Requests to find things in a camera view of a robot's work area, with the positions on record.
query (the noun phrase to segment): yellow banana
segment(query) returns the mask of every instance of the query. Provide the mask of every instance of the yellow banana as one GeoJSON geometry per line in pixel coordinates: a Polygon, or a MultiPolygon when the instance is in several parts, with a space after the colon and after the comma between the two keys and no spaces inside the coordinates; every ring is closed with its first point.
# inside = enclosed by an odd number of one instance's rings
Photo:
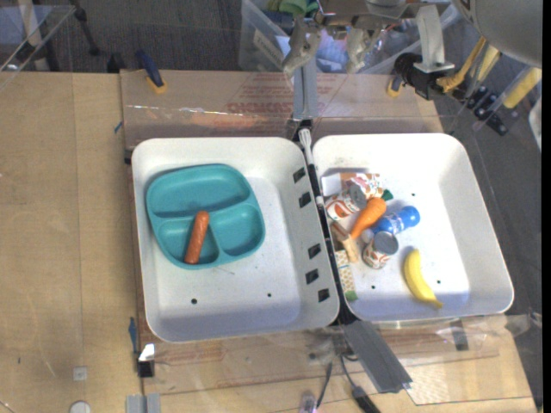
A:
{"type": "Polygon", "coordinates": [[[406,277],[407,286],[416,299],[432,303],[438,309],[443,306],[443,303],[438,301],[421,273],[421,254],[419,250],[413,250],[406,256],[404,276],[406,277]]]}

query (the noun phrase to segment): teal plate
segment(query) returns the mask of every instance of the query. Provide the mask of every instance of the teal plate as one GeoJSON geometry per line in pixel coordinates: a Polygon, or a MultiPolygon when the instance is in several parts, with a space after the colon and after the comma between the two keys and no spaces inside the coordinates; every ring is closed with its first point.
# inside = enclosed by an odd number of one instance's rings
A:
{"type": "Polygon", "coordinates": [[[224,164],[171,171],[152,182],[145,198],[153,233],[164,255],[186,269],[212,268],[250,256],[264,241],[257,197],[245,177],[224,164]],[[210,215],[197,264],[183,261],[195,215],[210,215]]]}

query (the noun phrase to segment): brown hot dog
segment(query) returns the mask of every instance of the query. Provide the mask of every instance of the brown hot dog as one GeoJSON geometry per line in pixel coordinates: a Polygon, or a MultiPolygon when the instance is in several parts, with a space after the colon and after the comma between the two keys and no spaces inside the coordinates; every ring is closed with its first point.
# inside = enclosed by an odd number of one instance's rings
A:
{"type": "Polygon", "coordinates": [[[199,211],[195,215],[195,222],[193,224],[188,250],[186,251],[186,256],[183,258],[183,260],[190,265],[195,265],[199,262],[201,248],[205,242],[205,236],[207,235],[208,221],[209,215],[206,211],[199,211]]]}

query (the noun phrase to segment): blue can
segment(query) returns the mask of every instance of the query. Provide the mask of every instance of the blue can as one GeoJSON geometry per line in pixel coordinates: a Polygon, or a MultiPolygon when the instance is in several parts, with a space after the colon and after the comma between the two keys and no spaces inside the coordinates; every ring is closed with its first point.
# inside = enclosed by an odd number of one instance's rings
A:
{"type": "Polygon", "coordinates": [[[397,213],[379,219],[371,230],[374,234],[385,231],[395,236],[399,232],[417,225],[419,220],[421,220],[421,215],[416,207],[404,206],[397,213]]]}

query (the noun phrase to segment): wooden surface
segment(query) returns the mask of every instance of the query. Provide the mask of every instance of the wooden surface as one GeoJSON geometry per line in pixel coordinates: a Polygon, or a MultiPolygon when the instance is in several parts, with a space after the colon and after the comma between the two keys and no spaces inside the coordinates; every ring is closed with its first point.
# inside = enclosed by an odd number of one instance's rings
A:
{"type": "MultiPolygon", "coordinates": [[[[79,399],[92,412],[123,412],[126,396],[142,391],[128,335],[136,281],[121,120],[116,75],[23,72],[0,92],[0,402],[15,413],[68,411],[79,399]]],[[[438,364],[432,384],[453,374],[446,380],[462,387],[448,390],[450,402],[418,407],[405,391],[373,400],[383,412],[536,411],[511,335],[503,323],[494,330],[497,354],[438,364]],[[493,400],[455,400],[488,392],[493,400]]],[[[163,413],[297,411],[301,393],[323,384],[205,391],[188,375],[196,390],[163,395],[163,413]]],[[[364,373],[354,378],[371,386],[364,373]]],[[[319,411],[360,411],[349,398],[336,375],[319,411]]]]}

